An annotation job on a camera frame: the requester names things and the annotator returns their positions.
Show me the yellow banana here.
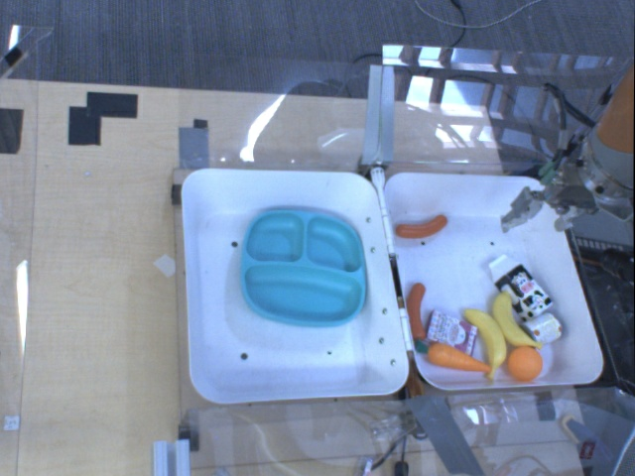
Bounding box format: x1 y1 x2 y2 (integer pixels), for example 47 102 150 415
491 291 544 351
462 307 509 382

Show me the cow print milk carton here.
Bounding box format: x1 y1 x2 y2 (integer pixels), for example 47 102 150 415
487 254 555 323

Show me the thin black and white rod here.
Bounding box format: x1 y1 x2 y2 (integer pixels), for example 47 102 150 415
370 166 416 354

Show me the blue divided plate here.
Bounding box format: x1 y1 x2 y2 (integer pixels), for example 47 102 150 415
239 207 368 328

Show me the orange toy carrot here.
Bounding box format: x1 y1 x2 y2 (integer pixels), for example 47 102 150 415
415 339 493 376

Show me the white plastic tray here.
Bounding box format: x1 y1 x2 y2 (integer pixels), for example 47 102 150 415
383 171 605 393
180 167 411 407

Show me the pink and white carton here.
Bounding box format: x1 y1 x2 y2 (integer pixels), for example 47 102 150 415
426 308 479 356

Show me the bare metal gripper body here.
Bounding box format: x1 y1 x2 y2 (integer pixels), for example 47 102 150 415
542 165 635 220

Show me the orange toy sausage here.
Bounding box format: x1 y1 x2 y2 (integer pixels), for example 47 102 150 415
407 282 429 342
394 213 449 240

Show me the orange toy orange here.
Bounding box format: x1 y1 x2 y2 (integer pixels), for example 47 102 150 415
506 345 545 384

